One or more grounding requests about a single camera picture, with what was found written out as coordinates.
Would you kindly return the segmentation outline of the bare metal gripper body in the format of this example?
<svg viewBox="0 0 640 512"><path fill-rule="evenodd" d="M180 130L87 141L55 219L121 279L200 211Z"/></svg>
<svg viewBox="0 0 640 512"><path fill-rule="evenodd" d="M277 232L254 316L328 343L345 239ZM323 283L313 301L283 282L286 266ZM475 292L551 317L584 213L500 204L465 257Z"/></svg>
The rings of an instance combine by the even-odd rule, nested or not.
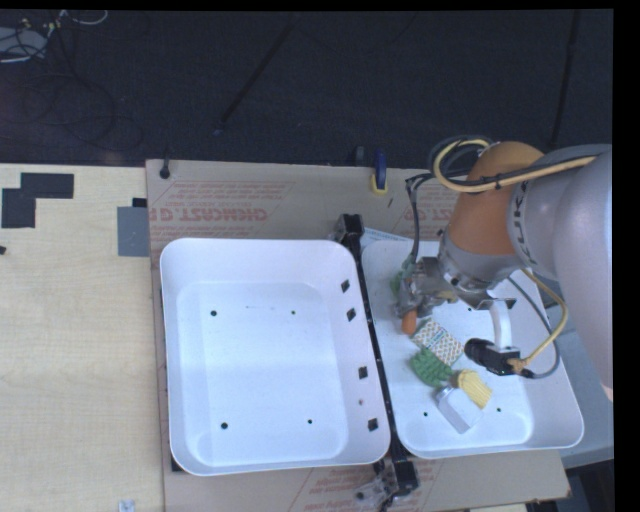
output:
<svg viewBox="0 0 640 512"><path fill-rule="evenodd" d="M492 284L460 271L450 259L424 256L405 268L405 294L417 302L425 295L434 296L436 306L464 302L473 310L488 310L494 303L489 294Z"/></svg>

